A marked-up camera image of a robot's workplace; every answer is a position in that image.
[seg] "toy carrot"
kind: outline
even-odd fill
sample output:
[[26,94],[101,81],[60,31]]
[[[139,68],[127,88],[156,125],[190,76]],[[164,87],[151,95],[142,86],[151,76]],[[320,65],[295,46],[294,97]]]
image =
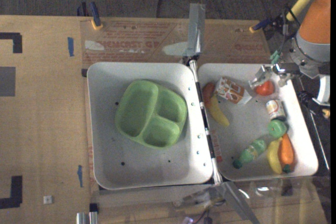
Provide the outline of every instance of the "toy carrot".
[[285,173],[293,172],[295,166],[295,153],[287,133],[282,136],[278,150],[278,157],[282,171]]
[[215,84],[212,82],[209,82],[204,86],[202,90],[202,94],[203,94],[203,101],[204,101],[205,107],[207,107],[210,104],[210,98],[214,90],[215,90]]

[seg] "metal bracket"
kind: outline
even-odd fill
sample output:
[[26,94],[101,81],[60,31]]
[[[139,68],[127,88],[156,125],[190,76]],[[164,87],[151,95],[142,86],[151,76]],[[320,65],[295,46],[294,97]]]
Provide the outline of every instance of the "metal bracket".
[[221,196],[230,204],[239,214],[242,220],[249,220],[253,224],[260,224],[259,220],[242,197],[237,186],[229,181],[215,187]]
[[77,213],[76,224],[98,224],[98,213],[89,212],[88,215],[84,212]]
[[272,68],[262,65],[256,73],[256,77],[253,80],[249,80],[248,84],[250,85],[251,89],[254,89],[257,86],[264,84],[265,81],[269,80],[271,76]]
[[213,167],[213,180],[215,184],[220,184],[223,182],[223,178],[218,170],[218,165],[217,165],[217,160],[216,160],[216,155],[214,151],[214,146],[211,140],[210,136],[210,131],[209,131],[209,123],[205,111],[205,104],[203,102],[203,97],[202,97],[202,90],[201,90],[201,85],[198,81],[198,75],[197,75],[197,61],[196,60],[190,60],[189,62],[189,67],[194,75],[195,83],[196,83],[196,88],[197,88],[197,94],[198,94],[198,99],[199,99],[199,106],[201,108],[201,113],[202,113],[202,118],[204,122],[204,127],[205,127],[205,134],[206,138],[208,141],[208,147],[210,151],[210,156],[211,156],[211,162],[212,162],[212,167]]
[[199,55],[204,49],[205,31],[205,5],[190,4],[188,48],[183,56],[191,57]]
[[278,85],[283,87],[287,81],[301,74],[299,66],[294,62],[277,63],[272,68],[273,72],[280,77]]

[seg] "white bin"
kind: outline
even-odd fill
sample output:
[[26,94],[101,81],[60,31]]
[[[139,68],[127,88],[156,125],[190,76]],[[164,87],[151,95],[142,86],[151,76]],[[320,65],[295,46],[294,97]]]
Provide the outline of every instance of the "white bin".
[[[203,87],[221,76],[231,78],[247,90],[260,65],[205,64],[198,70]],[[110,190],[138,187],[201,184],[213,173],[211,157],[191,70],[178,63],[101,62],[92,65],[87,74],[92,124],[93,165],[100,186]],[[188,116],[179,141],[170,148],[156,150],[145,147],[119,134],[114,125],[120,101],[127,86],[136,79],[159,83],[179,95],[187,103]],[[275,84],[276,75],[271,78]],[[222,100],[220,106],[230,120],[230,126],[220,127],[209,116],[213,138],[217,142],[222,162],[221,174],[233,181],[273,179],[313,175],[318,160],[291,81],[270,97],[260,97],[249,90],[253,98],[245,105]],[[284,103],[288,134],[295,148],[297,164],[290,174],[274,174],[266,154],[237,170],[232,158],[254,139],[267,133],[269,117],[265,107],[270,98],[280,97]]]

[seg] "toy tomato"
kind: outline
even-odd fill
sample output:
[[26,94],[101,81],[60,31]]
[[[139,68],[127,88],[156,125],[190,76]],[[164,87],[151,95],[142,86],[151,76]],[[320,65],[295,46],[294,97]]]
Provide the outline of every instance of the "toy tomato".
[[256,87],[256,93],[262,96],[268,96],[274,93],[274,85],[270,80],[267,80],[264,84]]

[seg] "green plate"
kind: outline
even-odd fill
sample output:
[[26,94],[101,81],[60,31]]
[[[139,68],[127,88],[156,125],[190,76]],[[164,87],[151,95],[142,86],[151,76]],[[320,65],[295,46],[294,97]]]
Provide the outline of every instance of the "green plate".
[[167,148],[179,139],[187,117],[185,100],[147,80],[132,82],[119,102],[118,131],[142,145]]

